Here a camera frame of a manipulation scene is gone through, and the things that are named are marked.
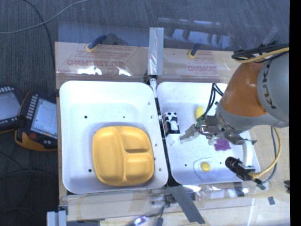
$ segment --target yellow tray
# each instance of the yellow tray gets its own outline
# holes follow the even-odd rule
[[[97,178],[106,185],[136,185],[148,181],[154,173],[151,141],[137,127],[99,129],[93,137],[92,151]]]

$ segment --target purple object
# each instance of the purple object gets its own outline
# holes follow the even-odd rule
[[[231,149],[229,141],[226,139],[218,139],[216,140],[216,143],[214,144],[216,151],[226,151]]]

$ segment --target white tray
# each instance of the white tray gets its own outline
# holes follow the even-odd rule
[[[157,95],[161,114],[176,112],[181,136],[185,134],[193,123],[196,123],[195,111],[201,105],[204,111],[207,108],[211,83],[163,82],[157,87]],[[226,84],[218,85],[221,90],[226,89]],[[217,94],[215,101],[221,97]],[[214,115],[216,105],[208,115]],[[249,132],[241,134],[243,138],[250,139]],[[200,135],[192,141],[183,144],[178,140],[174,145],[167,143],[171,172],[174,179],[183,185],[201,185],[223,182],[235,182],[240,179],[225,166],[227,157],[243,158],[241,145],[230,143],[231,149],[216,151],[213,145],[208,144],[205,136]],[[204,172],[200,168],[202,162],[211,164],[211,170]],[[260,170],[253,148],[253,166]]]
[[[153,92],[138,82],[68,81],[60,88],[62,171],[66,189],[75,194],[126,189],[155,189],[168,179]],[[94,172],[92,139],[110,125],[135,126],[150,137],[155,171],[146,183],[107,186]]]

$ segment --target black device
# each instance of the black device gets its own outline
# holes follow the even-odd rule
[[[15,130],[23,101],[22,93],[11,85],[0,85],[0,133]]]
[[[56,100],[30,91],[22,102],[15,132],[18,145],[36,151],[57,150]]]

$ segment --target dark floor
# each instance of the dark floor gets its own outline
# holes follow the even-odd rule
[[[54,42],[89,42],[91,26],[130,28],[137,39],[128,44],[137,46],[148,46],[145,31],[158,26],[166,28],[166,47],[190,48],[195,38],[187,31],[202,35],[200,49],[289,43],[290,0],[89,0],[15,32],[77,1],[0,0],[0,85],[52,95]],[[58,205],[57,174],[57,152],[30,151],[15,143],[13,132],[0,134],[0,225],[46,225],[47,211]]]

